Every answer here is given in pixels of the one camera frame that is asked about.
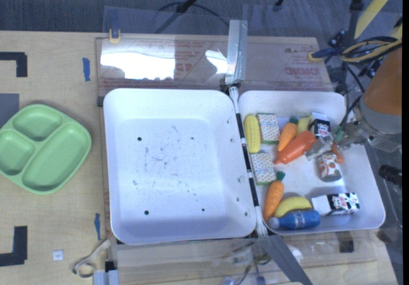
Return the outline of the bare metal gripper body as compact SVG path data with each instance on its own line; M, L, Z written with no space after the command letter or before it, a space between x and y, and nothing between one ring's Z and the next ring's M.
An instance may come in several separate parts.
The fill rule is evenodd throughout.
M347 149L353 145L365 145L379 135L380 132L366 120L358 119L339 124L332 131L334 144L339 149Z

